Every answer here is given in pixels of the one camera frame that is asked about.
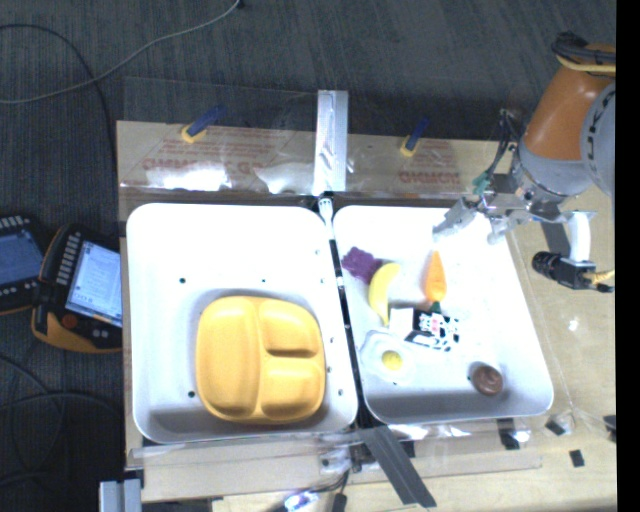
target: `dark background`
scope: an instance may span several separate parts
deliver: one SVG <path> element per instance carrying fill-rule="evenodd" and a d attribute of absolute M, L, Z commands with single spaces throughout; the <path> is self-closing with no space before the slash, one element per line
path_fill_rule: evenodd
<path fill-rule="evenodd" d="M 424 114 L 429 137 L 488 140 L 501 108 L 535 107 L 559 66 L 559 32 L 616 42 L 613 0 L 246 0 L 95 84 L 51 95 L 232 4 L 1 2 L 0 215 L 32 215 L 50 232 L 79 222 L 116 233 L 116 120 L 189 121 L 162 82 L 154 96 L 125 77 L 346 90 L 359 112 L 352 131 L 406 135 Z M 122 477 L 121 355 L 39 342 L 29 315 L 0 317 L 0 510 L 98 510 L 99 482 Z M 10 406 L 43 388 L 67 396 Z"/>

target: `beige tabletop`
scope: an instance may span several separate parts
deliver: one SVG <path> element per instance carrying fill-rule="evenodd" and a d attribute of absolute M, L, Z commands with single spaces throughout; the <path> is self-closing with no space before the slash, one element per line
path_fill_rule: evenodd
<path fill-rule="evenodd" d="M 157 150 L 166 132 L 167 125 L 162 124 L 119 123 L 122 183 L 132 176 L 130 171 L 143 169 L 140 162 Z M 302 139 L 303 145 L 308 143 L 305 140 Z M 378 154 L 399 143 L 392 137 L 366 136 L 350 136 L 349 142 L 350 147 L 363 151 L 374 147 L 379 150 Z M 477 176 L 488 166 L 495 147 L 493 142 L 433 141 L 431 154 L 444 154 L 446 169 L 438 168 L 440 164 L 434 164 L 433 159 L 424 160 L 422 168 L 395 169 L 396 185 L 392 188 L 396 186 L 396 193 L 407 196 L 411 190 L 413 197 L 426 194 L 434 186 L 439 199 L 448 197 L 447 190 L 459 194 L 469 177 Z M 506 158 L 499 171 L 508 168 Z M 380 165 L 383 164 L 393 167 L 397 161 L 380 160 Z M 368 172 L 375 175 L 375 169 Z M 402 180 L 408 176 L 418 180 L 414 179 L 408 189 L 403 189 L 407 184 Z M 438 190 L 434 185 L 438 176 L 446 176 L 449 185 L 454 182 L 461 185 Z M 131 180 L 128 186 L 120 188 L 122 222 L 135 207 L 147 202 L 207 202 L 213 197 L 211 193 L 141 188 L 139 176 L 134 177 L 138 179 L 138 186 L 132 186 L 135 180 Z M 564 209 L 568 208 L 597 212 L 591 220 L 591 260 L 598 270 L 613 268 L 614 229 L 609 198 L 592 187 Z M 526 423 L 527 428 L 532 426 L 531 435 L 520 450 L 506 450 L 497 432 L 483 431 L 471 436 L 473 440 L 426 439 L 416 443 L 414 465 L 434 496 L 437 509 L 442 511 L 615 510 L 616 444 L 603 421 L 604 416 L 616 413 L 615 294 L 570 290 L 531 270 L 532 255 L 546 250 L 542 230 L 536 223 L 518 227 L 508 235 L 508 243 L 552 374 L 556 395 L 552 419 L 565 427 L 565 433 L 552 432 L 544 426 L 547 418 L 541 418 Z M 336 480 L 335 474 L 323 473 L 318 456 L 321 451 L 308 442 L 287 440 L 249 446 L 218 443 L 184 449 L 143 447 L 142 435 L 131 411 L 131 339 L 124 238 L 121 249 L 127 464 L 129 469 L 144 470 L 143 502 L 209 498 L 215 511 L 268 511 L 299 489 Z M 580 456 L 583 463 L 575 464 L 572 454 Z M 402 504 L 384 473 L 375 466 L 370 471 L 352 473 L 345 494 L 348 511 L 411 509 Z M 331 493 L 321 493 L 320 500 L 305 510 L 330 510 L 331 499 Z"/>

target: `yellow bowl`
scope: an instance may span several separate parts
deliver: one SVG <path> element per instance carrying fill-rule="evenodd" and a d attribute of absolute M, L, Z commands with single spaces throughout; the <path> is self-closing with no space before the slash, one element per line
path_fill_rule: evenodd
<path fill-rule="evenodd" d="M 198 394 L 224 420 L 291 423 L 322 404 L 320 327 L 292 302 L 248 296 L 213 301 L 200 317 L 195 361 Z"/>

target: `lcd screen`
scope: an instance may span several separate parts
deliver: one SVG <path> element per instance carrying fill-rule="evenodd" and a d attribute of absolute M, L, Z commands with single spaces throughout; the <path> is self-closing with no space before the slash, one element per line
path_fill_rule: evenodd
<path fill-rule="evenodd" d="M 66 308 L 122 327 L 120 254 L 84 242 Z"/>
<path fill-rule="evenodd" d="M 0 285 L 34 279 L 41 265 L 42 253 L 31 233 L 0 236 Z"/>

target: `blue and yellow clamp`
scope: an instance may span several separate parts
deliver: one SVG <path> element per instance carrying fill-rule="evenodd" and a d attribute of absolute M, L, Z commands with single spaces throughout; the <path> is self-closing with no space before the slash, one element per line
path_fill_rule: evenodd
<path fill-rule="evenodd" d="M 404 156 L 413 156 L 418 149 L 418 142 L 420 141 L 420 137 L 427 129 L 429 125 L 429 118 L 423 117 L 418 125 L 414 128 L 411 135 L 407 135 L 405 139 L 402 141 L 402 146 L 400 147 L 400 152 Z"/>
<path fill-rule="evenodd" d="M 210 110 L 207 110 L 193 123 L 185 126 L 182 129 L 182 138 L 185 142 L 193 144 L 195 141 L 204 137 L 207 133 L 207 126 L 212 125 L 227 113 L 227 109 L 224 105 L 216 105 Z"/>

